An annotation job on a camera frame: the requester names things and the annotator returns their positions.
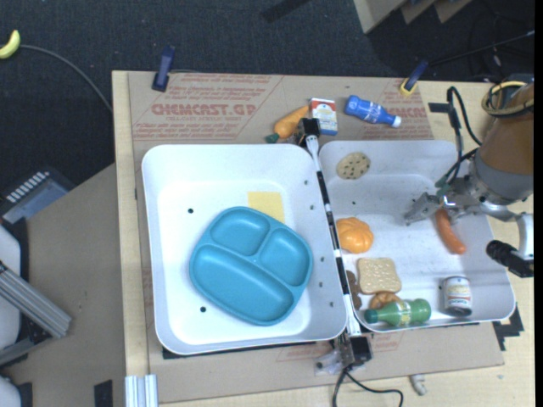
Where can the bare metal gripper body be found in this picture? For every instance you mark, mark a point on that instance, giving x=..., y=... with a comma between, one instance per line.
x=466, y=197

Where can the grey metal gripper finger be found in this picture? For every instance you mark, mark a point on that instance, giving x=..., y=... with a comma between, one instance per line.
x=420, y=209
x=456, y=216

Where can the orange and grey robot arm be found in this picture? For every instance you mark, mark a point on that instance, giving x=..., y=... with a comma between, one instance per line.
x=507, y=142

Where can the orange sausage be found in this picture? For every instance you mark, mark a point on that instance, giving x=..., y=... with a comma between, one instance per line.
x=450, y=233

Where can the white plastic tray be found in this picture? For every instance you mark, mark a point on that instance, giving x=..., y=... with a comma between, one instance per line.
x=178, y=172
x=415, y=244

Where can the tan toast bread slice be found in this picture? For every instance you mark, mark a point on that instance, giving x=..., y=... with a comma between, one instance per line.
x=378, y=276

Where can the small can with label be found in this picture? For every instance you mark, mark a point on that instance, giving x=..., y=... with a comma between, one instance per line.
x=458, y=296

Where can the tan chocolate chip biscuit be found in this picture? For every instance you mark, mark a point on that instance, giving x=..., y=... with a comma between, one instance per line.
x=353, y=165

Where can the thin black and white rod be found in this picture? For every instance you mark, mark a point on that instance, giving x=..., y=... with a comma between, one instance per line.
x=327, y=210

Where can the brown biscuit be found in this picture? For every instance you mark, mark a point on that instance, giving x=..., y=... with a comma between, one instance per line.
x=353, y=288

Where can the green bottle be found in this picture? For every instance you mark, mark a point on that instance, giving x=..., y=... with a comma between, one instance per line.
x=403, y=313

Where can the blue bottle white cap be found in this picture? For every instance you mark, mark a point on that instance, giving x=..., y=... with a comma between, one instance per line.
x=367, y=109

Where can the white and orange carton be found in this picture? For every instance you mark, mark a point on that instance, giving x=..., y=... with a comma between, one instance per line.
x=324, y=117

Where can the yellow cheese slice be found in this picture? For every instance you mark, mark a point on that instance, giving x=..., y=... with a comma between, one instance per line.
x=266, y=204

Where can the orange carrot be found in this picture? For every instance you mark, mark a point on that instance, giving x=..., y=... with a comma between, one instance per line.
x=290, y=121

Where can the blue divided plate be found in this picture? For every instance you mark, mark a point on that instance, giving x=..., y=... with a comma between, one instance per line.
x=250, y=269

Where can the brown cardboard board red print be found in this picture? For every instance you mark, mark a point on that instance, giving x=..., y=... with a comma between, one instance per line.
x=203, y=108

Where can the yellow banana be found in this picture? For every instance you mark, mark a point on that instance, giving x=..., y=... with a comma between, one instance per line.
x=10, y=47

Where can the black cylinder on white bracket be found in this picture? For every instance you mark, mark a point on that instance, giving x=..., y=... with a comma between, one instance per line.
x=515, y=261

